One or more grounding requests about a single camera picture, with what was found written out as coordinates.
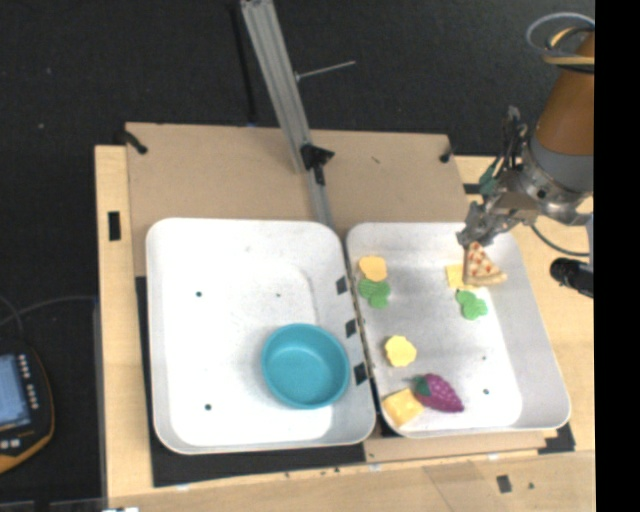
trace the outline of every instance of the wooden table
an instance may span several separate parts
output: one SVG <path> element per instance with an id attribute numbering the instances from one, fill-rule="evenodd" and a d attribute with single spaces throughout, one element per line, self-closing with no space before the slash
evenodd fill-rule
<path id="1" fill-rule="evenodd" d="M 371 504 L 376 510 L 424 510 L 427 504 L 429 510 L 456 511 L 561 509 L 563 504 L 572 510 L 595 508 L 593 301 L 551 279 L 549 265 L 559 254 L 522 226 L 512 234 L 571 397 L 574 452 L 538 455 L 556 431 L 420 441 L 374 432 L 365 442 L 363 464 L 153 487 L 134 279 L 144 272 L 145 229 L 168 211 L 157 197 L 165 194 L 163 201 L 171 204 L 174 215 L 306 219 L 311 213 L 306 200 L 300 202 L 306 181 L 290 170 L 279 130 L 146 123 L 131 123 L 127 129 L 149 147 L 146 155 L 131 147 L 95 149 L 111 506 L 233 511 L 327 510 L 336 504 L 341 510 Z M 313 135 L 316 144 L 336 151 L 325 172 L 339 234 L 364 220 L 461 221 L 470 199 L 462 183 L 477 182 L 492 160 L 456 157 L 440 162 L 448 147 L 443 135 Z M 220 181 L 219 173 L 226 181 Z M 252 181 L 265 173 L 273 179 L 259 177 L 258 185 Z M 237 207 L 239 194 L 256 193 L 251 183 L 263 195 L 285 195 L 288 209 L 264 211 L 259 202 L 253 210 Z M 196 200 L 192 194 L 186 201 L 185 187 L 201 197 Z M 292 197 L 295 191 L 300 197 Z M 385 203 L 364 201 L 389 197 L 395 200 L 375 209 L 372 205 Z M 583 229 L 547 219 L 538 227 L 560 245 L 588 247 Z"/>

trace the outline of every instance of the white tray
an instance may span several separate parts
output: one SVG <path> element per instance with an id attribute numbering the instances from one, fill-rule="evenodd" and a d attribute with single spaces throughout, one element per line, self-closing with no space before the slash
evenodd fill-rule
<path id="1" fill-rule="evenodd" d="M 354 279 L 361 277 L 357 264 L 363 256 L 382 256 L 388 267 L 388 307 L 374 309 L 362 297 L 357 300 L 378 394 L 384 399 L 411 386 L 412 377 L 436 373 L 462 399 L 461 413 L 426 409 L 395 428 L 406 437 L 557 428 L 569 417 L 569 398 L 517 244 L 505 234 L 487 248 L 508 279 L 477 289 L 489 313 L 466 320 L 445 271 L 462 262 L 455 233 L 463 227 L 368 223 L 349 232 Z M 396 334 L 418 349 L 416 361 L 406 368 L 394 368 L 386 359 L 384 343 Z"/>
<path id="2" fill-rule="evenodd" d="M 319 325 L 364 358 L 344 252 L 314 222 L 165 219 L 150 229 L 147 280 L 154 424 L 184 454 L 355 444 L 371 433 L 368 381 L 316 410 L 269 392 L 260 352 L 277 328 Z"/>

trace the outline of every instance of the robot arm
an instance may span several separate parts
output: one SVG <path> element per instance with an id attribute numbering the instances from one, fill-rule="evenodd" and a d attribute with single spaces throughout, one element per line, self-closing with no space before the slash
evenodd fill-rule
<path id="1" fill-rule="evenodd" d="M 588 36 L 575 55 L 551 51 L 562 38 L 584 31 Z M 578 213 L 577 208 L 593 195 L 595 24 L 565 29 L 549 46 L 551 53 L 543 58 L 563 68 L 561 75 L 532 133 L 518 110 L 509 108 L 503 151 L 480 179 L 483 202 L 471 204 L 465 228 L 457 233 L 465 248 L 474 241 L 490 245 L 498 234 L 519 223 L 533 227 L 539 215 L 567 226 L 589 224 L 592 246 L 593 215 Z M 556 279 L 562 275 L 558 268 L 566 269 L 566 262 L 552 269 Z M 591 272 L 592 283 L 593 261 L 586 270 L 581 267 L 584 271 Z M 558 280 L 570 285 L 566 279 Z"/>

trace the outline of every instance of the black clamp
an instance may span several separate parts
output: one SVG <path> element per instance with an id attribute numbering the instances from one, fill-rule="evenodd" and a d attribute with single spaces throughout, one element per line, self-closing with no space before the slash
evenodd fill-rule
<path id="1" fill-rule="evenodd" d="M 312 144 L 305 144 L 300 148 L 300 154 L 302 155 L 302 161 L 307 171 L 313 169 L 313 174 L 318 185 L 325 185 L 324 171 L 322 166 L 325 165 L 335 153 L 327 149 L 322 149 Z"/>

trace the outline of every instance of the blue bowl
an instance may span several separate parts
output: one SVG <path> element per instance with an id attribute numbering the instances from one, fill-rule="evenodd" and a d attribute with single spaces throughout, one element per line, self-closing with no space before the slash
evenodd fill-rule
<path id="1" fill-rule="evenodd" d="M 349 359 L 330 333 L 310 324 L 281 327 L 262 349 L 262 373 L 281 402 L 316 409 L 335 402 L 349 385 Z"/>

